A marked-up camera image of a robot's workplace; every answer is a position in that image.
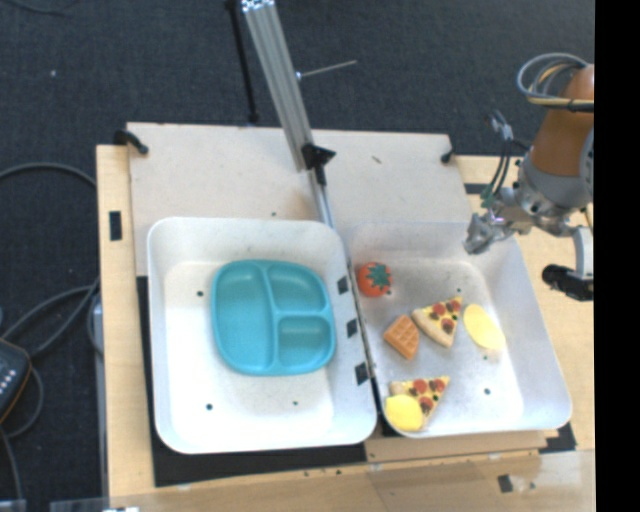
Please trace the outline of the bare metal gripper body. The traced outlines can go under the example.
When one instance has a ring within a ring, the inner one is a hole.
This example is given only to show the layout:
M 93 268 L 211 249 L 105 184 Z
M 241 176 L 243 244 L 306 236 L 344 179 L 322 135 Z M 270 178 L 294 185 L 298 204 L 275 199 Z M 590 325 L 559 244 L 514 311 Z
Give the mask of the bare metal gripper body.
M 505 235 L 528 234 L 534 227 L 551 235 L 567 234 L 567 210 L 525 186 L 501 188 L 489 207 L 489 220 Z

